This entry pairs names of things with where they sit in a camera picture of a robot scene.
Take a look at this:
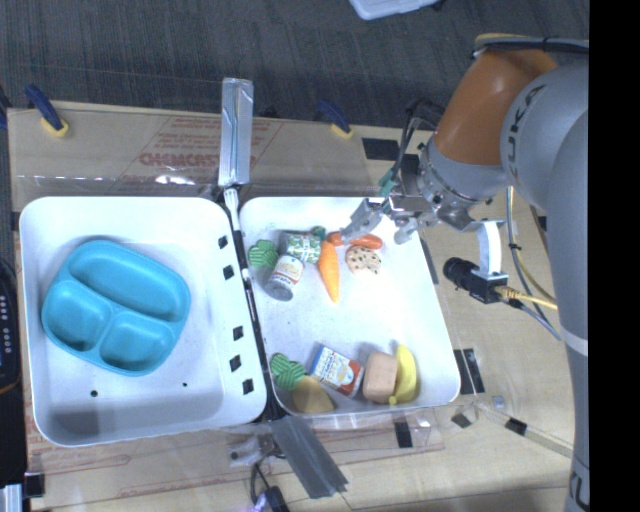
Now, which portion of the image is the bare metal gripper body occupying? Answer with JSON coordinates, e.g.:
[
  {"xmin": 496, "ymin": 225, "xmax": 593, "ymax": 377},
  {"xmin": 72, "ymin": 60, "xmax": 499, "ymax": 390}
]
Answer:
[{"xmin": 387, "ymin": 167, "xmax": 482, "ymax": 231}]

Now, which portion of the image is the orange-red sausage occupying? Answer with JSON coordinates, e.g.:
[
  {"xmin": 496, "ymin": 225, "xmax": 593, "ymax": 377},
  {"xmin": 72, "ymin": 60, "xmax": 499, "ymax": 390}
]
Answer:
[{"xmin": 327, "ymin": 231, "xmax": 385, "ymax": 251}]

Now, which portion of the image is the chocolate chip biscuit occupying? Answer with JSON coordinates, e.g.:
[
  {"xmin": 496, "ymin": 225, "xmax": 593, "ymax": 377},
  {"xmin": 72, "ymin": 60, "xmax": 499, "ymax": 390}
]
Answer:
[{"xmin": 345, "ymin": 245, "xmax": 383, "ymax": 276}]

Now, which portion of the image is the orange carrot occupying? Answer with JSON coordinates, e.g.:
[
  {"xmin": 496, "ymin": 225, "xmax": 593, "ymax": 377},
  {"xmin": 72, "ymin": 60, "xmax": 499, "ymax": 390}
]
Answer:
[{"xmin": 312, "ymin": 225, "xmax": 342, "ymax": 305}]

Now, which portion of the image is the green and white can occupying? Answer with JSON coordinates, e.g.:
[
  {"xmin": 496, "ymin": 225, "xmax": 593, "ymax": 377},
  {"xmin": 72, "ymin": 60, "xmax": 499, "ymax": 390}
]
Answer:
[{"xmin": 278, "ymin": 230, "xmax": 323, "ymax": 265}]

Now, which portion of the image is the white and orange can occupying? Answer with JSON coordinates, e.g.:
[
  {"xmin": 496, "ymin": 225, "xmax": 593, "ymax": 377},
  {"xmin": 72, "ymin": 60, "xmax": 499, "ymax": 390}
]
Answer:
[{"xmin": 264, "ymin": 253, "xmax": 306, "ymax": 302}]

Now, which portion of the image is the white plastic tray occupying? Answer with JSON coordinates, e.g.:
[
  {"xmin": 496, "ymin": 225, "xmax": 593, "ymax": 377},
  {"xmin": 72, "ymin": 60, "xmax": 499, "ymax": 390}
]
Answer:
[
  {"xmin": 238, "ymin": 195, "xmax": 462, "ymax": 416},
  {"xmin": 18, "ymin": 195, "xmax": 269, "ymax": 448}
]

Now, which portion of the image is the green toy broccoli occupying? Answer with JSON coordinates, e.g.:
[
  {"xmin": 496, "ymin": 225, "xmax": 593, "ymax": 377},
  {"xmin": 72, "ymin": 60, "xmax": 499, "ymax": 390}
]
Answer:
[
  {"xmin": 269, "ymin": 353, "xmax": 308, "ymax": 392},
  {"xmin": 248, "ymin": 239, "xmax": 280, "ymax": 270}
]

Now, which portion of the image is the yellow banana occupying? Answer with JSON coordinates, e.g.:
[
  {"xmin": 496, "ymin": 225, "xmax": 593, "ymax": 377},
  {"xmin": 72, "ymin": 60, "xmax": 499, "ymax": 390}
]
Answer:
[{"xmin": 388, "ymin": 343, "xmax": 420, "ymax": 406}]

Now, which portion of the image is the tan toy bread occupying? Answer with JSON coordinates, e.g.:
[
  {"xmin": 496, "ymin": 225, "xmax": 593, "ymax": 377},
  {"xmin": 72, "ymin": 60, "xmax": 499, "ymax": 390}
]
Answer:
[{"xmin": 361, "ymin": 350, "xmax": 400, "ymax": 404}]

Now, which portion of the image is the white and red carton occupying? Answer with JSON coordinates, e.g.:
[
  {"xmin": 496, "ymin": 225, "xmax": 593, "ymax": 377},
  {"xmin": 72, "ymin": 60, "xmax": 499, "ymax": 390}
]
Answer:
[{"xmin": 307, "ymin": 345, "xmax": 366, "ymax": 399}]

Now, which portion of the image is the yellow-brown toy potato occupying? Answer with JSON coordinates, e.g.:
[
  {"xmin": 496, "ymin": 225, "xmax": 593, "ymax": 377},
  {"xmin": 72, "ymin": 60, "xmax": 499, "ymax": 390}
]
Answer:
[{"xmin": 290, "ymin": 375, "xmax": 336, "ymax": 415}]

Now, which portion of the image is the brown cardboard board red print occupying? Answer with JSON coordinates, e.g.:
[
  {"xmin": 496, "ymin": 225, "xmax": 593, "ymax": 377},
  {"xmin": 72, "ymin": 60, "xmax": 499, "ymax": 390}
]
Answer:
[{"xmin": 7, "ymin": 99, "xmax": 576, "ymax": 512}]

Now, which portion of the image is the blue divided plate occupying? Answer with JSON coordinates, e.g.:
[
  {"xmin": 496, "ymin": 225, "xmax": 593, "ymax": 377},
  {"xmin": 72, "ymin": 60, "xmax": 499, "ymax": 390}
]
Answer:
[{"xmin": 40, "ymin": 239, "xmax": 192, "ymax": 377}]

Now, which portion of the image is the black cylinder on white bracket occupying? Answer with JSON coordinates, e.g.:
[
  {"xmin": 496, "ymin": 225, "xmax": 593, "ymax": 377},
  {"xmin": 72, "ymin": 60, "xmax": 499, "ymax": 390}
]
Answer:
[{"xmin": 442, "ymin": 218, "xmax": 510, "ymax": 305}]

